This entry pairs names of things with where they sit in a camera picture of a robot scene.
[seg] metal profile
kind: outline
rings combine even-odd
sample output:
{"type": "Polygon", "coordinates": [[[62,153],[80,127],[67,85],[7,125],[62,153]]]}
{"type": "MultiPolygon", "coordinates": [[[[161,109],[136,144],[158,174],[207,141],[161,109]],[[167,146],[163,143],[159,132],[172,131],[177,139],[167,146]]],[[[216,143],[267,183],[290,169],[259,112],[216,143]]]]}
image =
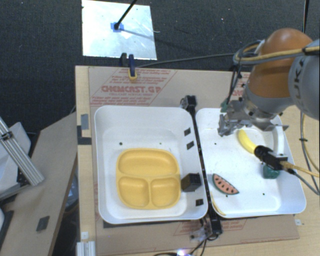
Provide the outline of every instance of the metal profile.
{"type": "Polygon", "coordinates": [[[1,117],[0,143],[20,168],[21,172],[32,186],[38,185],[45,179],[31,162],[30,157],[19,146],[15,136],[9,130],[8,126],[1,117]]]}

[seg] toy watermelon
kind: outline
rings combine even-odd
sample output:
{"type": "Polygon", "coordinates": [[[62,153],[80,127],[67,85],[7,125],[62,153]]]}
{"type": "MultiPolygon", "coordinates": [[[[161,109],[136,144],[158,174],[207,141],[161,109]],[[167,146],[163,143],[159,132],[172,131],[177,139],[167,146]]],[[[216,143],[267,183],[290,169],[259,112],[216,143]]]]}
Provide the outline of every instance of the toy watermelon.
{"type": "Polygon", "coordinates": [[[213,174],[212,181],[215,187],[224,194],[235,195],[239,193],[238,189],[216,173],[213,174]]]}

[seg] black bracket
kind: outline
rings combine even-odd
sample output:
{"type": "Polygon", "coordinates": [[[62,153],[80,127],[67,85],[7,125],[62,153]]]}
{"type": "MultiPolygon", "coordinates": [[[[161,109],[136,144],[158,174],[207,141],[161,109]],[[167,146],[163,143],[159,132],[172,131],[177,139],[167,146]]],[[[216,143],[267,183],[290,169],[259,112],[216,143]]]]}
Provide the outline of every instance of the black bracket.
{"type": "Polygon", "coordinates": [[[194,134],[195,134],[196,144],[198,147],[198,152],[199,152],[199,157],[200,157],[200,164],[201,164],[201,169],[202,169],[202,176],[203,176],[203,181],[204,181],[205,193],[206,193],[206,197],[207,197],[207,201],[208,201],[208,215],[210,217],[212,234],[213,235],[220,235],[223,232],[222,226],[221,226],[221,222],[220,222],[220,217],[215,212],[212,201],[211,201],[207,173],[206,173],[204,158],[203,158],[203,154],[202,154],[201,144],[200,144],[198,126],[197,126],[197,122],[196,122],[196,106],[197,106],[196,96],[194,96],[194,95],[185,96],[181,100],[180,106],[183,109],[185,109],[186,111],[188,111],[192,117],[194,134]]]}

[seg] black rod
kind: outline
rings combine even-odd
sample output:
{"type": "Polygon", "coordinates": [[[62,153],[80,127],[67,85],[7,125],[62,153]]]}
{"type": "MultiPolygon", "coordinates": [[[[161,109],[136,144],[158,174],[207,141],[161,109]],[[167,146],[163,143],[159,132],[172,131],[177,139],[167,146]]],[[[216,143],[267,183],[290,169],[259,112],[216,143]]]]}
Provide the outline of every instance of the black rod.
{"type": "Polygon", "coordinates": [[[128,12],[131,10],[131,8],[135,5],[136,1],[138,0],[133,0],[132,3],[130,4],[130,6],[128,7],[128,9],[126,9],[125,13],[122,15],[122,17],[119,19],[119,21],[114,24],[114,29],[118,30],[120,23],[122,22],[122,20],[127,16],[128,12]]]}

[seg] yellow plate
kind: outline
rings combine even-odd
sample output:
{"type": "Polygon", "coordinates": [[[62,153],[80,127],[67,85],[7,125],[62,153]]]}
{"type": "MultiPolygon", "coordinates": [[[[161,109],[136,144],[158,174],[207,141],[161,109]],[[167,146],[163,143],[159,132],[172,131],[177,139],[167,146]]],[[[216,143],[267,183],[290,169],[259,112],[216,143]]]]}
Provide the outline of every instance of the yellow plate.
{"type": "Polygon", "coordinates": [[[180,187],[179,165],[168,151],[131,148],[117,159],[117,193],[130,208],[170,208],[180,199],[180,187]]]}

